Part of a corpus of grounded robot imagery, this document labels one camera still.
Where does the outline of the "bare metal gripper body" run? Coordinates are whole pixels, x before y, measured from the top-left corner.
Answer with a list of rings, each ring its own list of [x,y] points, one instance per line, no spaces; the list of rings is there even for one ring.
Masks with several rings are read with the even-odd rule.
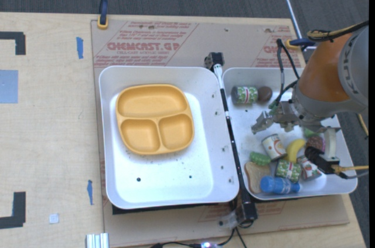
[[[299,103],[281,101],[271,110],[272,119],[285,131],[292,131],[295,126],[307,128],[312,132],[324,132],[323,117],[311,114]]]

